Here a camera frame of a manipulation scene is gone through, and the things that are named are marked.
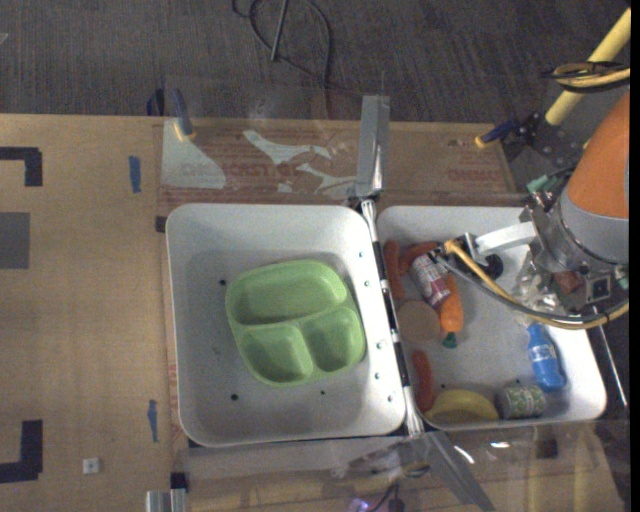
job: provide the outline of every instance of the green divided plate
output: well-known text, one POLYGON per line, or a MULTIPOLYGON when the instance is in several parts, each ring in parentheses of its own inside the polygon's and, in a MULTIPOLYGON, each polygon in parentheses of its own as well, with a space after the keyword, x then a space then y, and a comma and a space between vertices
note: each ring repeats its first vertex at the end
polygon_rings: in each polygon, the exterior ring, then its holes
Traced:
POLYGON ((225 305, 244 362, 266 384, 314 382, 364 357, 356 303, 336 271, 320 261, 245 272, 229 285, 225 305))

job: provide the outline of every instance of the gray square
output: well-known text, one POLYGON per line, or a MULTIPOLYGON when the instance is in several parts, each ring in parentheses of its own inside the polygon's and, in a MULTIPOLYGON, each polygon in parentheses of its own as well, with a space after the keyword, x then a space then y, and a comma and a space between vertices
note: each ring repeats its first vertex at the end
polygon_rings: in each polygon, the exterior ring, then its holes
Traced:
POLYGON ((0 212, 0 269, 29 268, 28 213, 0 212))

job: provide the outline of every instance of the orange carrot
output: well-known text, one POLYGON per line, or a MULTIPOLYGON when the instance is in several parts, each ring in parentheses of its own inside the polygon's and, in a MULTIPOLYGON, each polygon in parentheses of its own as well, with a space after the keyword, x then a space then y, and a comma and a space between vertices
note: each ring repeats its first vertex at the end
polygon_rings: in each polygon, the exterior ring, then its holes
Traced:
POLYGON ((401 276, 407 275, 409 269, 411 268, 411 264, 413 260, 415 260, 418 256, 422 256, 423 254, 427 254, 428 252, 433 251, 438 248, 438 242, 423 242, 421 244, 415 244, 409 247, 402 255, 400 256, 400 266, 399 271, 401 276))
POLYGON ((422 350, 414 350, 411 355, 411 362, 418 374, 419 383, 414 390, 416 405, 420 412, 427 412, 436 400, 436 393, 433 389, 433 372, 427 354, 422 350))
POLYGON ((440 308, 438 316, 440 317, 440 326, 445 332, 459 332, 464 325, 464 312, 462 310, 462 299, 460 292, 456 286, 456 280, 452 273, 447 274, 445 278, 447 288, 451 292, 440 308))
POLYGON ((389 287, 391 295, 396 300, 404 299, 404 287, 398 270, 400 263, 400 246, 395 240, 389 240, 384 244, 383 249, 384 266, 387 269, 387 278, 389 279, 389 287))

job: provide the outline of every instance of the yellow pole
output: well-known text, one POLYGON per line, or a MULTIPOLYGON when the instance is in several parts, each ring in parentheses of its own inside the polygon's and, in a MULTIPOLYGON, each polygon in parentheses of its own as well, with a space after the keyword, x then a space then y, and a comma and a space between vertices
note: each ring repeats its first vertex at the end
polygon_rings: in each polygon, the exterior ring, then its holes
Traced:
MULTIPOLYGON (((612 60, 631 39, 631 8, 629 7, 595 51, 589 57, 589 61, 612 60)), ((549 108, 545 120, 552 126, 560 126, 575 106, 583 98, 579 92, 563 91, 555 103, 549 108)))

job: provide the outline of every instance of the blue bottle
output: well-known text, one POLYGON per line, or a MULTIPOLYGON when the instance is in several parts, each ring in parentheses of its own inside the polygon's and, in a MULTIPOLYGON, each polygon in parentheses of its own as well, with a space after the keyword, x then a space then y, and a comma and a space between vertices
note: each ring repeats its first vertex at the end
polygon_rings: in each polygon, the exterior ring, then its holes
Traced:
POLYGON ((559 391, 566 385, 567 379, 560 371, 553 342, 540 324, 530 325, 527 331, 531 337, 527 349, 538 386, 547 393, 559 391))

